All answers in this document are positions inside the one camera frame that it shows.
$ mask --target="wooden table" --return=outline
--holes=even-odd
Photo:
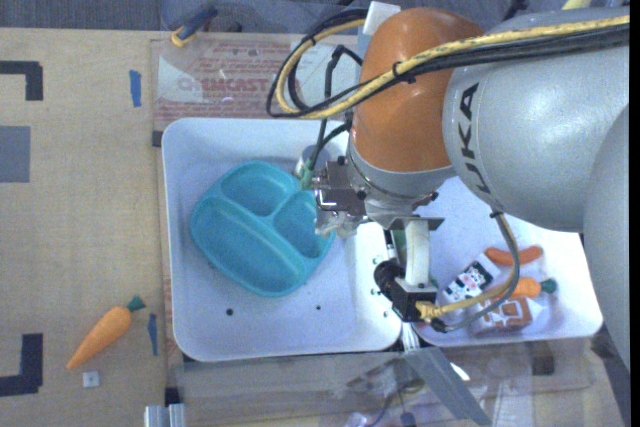
[[[6,66],[0,74],[0,141],[5,152],[6,141],[19,150],[19,162],[0,166],[0,376],[14,387],[0,394],[3,426],[136,426],[143,425],[146,406],[164,404],[171,380],[166,240],[159,149],[151,132],[153,42],[166,38],[159,32],[0,29],[0,61],[42,70],[41,96],[37,73],[28,86],[24,74]],[[97,319],[134,294],[146,308],[134,313],[123,338],[67,370]],[[157,355],[148,333],[151,314]],[[23,354],[21,364],[25,340],[36,349]],[[587,359],[593,385],[574,391],[571,404],[589,425],[605,419],[622,425],[602,363],[592,354]],[[84,387],[83,373],[94,370],[99,386]],[[561,420],[567,412],[562,397],[535,397],[538,425],[578,425]],[[575,413],[569,411],[574,420]],[[321,423],[311,418],[291,425]]]

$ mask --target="blue plate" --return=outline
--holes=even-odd
[[[315,233],[313,193],[264,161],[249,161],[222,176],[191,213],[191,237],[211,264],[266,297],[301,286],[334,239]]]

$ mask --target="carrot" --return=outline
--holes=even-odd
[[[542,282],[539,282],[535,278],[530,278],[528,276],[523,276],[518,280],[518,284],[511,294],[511,297],[529,297],[530,299],[535,299],[540,295],[541,292],[547,292],[548,294],[552,294],[558,289],[558,284],[556,280],[553,278],[545,279]]]
[[[490,247],[485,250],[484,254],[487,255],[489,260],[493,263],[497,263],[498,265],[504,265],[507,267],[513,265],[513,256],[511,255],[511,251],[503,251],[497,247]],[[540,258],[540,256],[542,256],[542,248],[540,246],[529,246],[522,251],[518,251],[518,255],[520,256],[520,264],[524,265]]]
[[[131,313],[144,307],[144,302],[136,295],[126,307],[115,306],[111,308],[82,340],[69,363],[67,363],[67,369],[71,370],[82,365],[125,334],[131,326]]]

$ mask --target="white tray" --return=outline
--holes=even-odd
[[[327,133],[337,123],[329,123]],[[401,322],[376,288],[376,258],[386,245],[371,223],[355,237],[336,238],[306,284],[282,298],[244,289],[210,266],[189,234],[200,196],[226,171],[251,159],[293,170],[315,143],[318,121],[180,119],[162,138],[173,326],[182,352],[197,361],[383,350],[400,336]],[[334,139],[331,158],[347,135]]]
[[[501,249],[507,246],[495,220],[489,217],[489,207],[459,178],[447,180],[438,192],[436,201],[420,207],[418,212],[423,217],[445,218],[431,233],[431,274],[442,288],[489,246]],[[461,328],[439,333],[426,324],[414,325],[425,341],[441,347],[514,343],[585,337],[600,329],[602,313],[579,235],[545,230],[511,216],[507,220],[520,249],[538,244],[544,251],[542,257],[521,267],[521,275],[552,277],[558,283],[557,292],[552,295],[543,292],[535,299],[544,309],[520,331],[475,335],[470,329]],[[508,269],[495,284],[507,277]]]

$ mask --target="gray square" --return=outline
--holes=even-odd
[[[28,183],[31,127],[0,126],[0,183]]]

